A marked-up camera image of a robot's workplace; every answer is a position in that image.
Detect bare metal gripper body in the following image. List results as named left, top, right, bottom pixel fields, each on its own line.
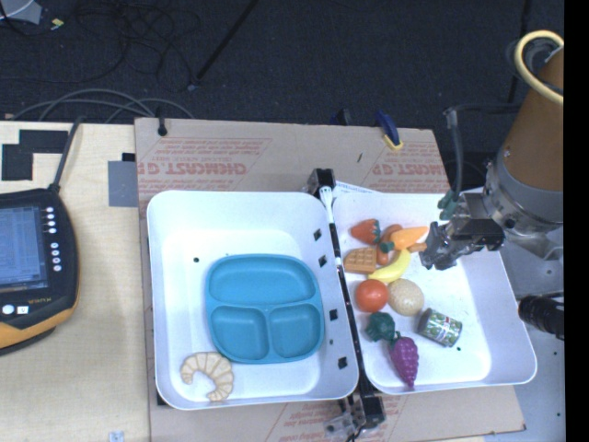
left=446, top=163, right=565, bottom=253

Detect orange carrot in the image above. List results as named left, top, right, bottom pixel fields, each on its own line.
left=379, top=226, right=431, bottom=254

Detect yellow banana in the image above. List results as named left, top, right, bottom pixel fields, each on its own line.
left=367, top=249, right=412, bottom=285

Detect beige potato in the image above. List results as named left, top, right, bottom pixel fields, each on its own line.
left=387, top=277, right=425, bottom=318

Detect white plastic tray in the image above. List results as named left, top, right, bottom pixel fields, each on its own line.
left=145, top=189, right=361, bottom=412
left=331, top=186, right=538, bottom=396

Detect red strawberry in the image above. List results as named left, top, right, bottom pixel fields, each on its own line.
left=350, top=218, right=382, bottom=246

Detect brown waffle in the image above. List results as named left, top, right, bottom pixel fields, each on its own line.
left=342, top=246, right=379, bottom=275

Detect small green can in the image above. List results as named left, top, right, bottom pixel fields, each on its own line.
left=416, top=308, right=463, bottom=348

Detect red tomato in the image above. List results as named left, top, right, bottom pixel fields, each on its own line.
left=354, top=278, right=390, bottom=314

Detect thin black and white rod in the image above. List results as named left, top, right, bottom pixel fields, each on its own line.
left=319, top=185, right=377, bottom=414

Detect green broccoli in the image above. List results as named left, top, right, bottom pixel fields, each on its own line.
left=364, top=310, right=398, bottom=344

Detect purple grapes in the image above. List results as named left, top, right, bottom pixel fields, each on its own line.
left=388, top=331, right=420, bottom=391

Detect blue divided plate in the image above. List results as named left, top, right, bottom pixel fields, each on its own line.
left=204, top=253, right=326, bottom=365

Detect brown cardboard board red print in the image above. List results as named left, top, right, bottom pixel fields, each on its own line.
left=133, top=117, right=527, bottom=442

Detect beige croissant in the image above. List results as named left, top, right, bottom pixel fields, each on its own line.
left=179, top=351, right=236, bottom=403

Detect black cylinder on white bracket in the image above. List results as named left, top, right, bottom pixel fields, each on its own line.
left=503, top=233, right=565, bottom=341

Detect black block with thin wires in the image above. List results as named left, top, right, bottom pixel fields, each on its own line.
left=307, top=168, right=335, bottom=197
left=358, top=393, right=386, bottom=430

